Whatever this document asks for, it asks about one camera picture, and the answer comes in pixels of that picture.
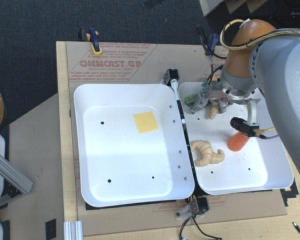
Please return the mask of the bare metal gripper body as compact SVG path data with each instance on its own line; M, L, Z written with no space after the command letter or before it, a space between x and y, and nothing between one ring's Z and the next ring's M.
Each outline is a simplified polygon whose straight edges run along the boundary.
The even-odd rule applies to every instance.
M200 106L208 103L242 104L250 93L233 88L228 82L204 81L197 94L197 102Z

